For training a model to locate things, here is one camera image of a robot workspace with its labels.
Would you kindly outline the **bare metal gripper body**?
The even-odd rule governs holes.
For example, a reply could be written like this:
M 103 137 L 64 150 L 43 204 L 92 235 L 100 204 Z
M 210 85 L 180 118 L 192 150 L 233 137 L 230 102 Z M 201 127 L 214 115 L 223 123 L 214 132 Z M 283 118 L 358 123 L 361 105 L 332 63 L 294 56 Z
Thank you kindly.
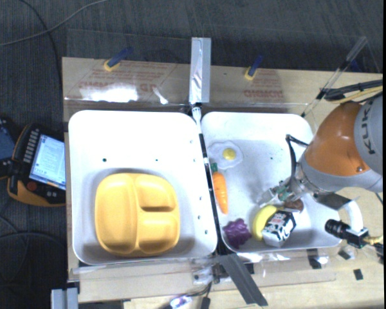
M 303 179 L 287 178 L 277 186 L 279 201 L 285 208 L 297 211 L 304 210 L 303 198 L 309 198 L 312 194 L 309 184 Z

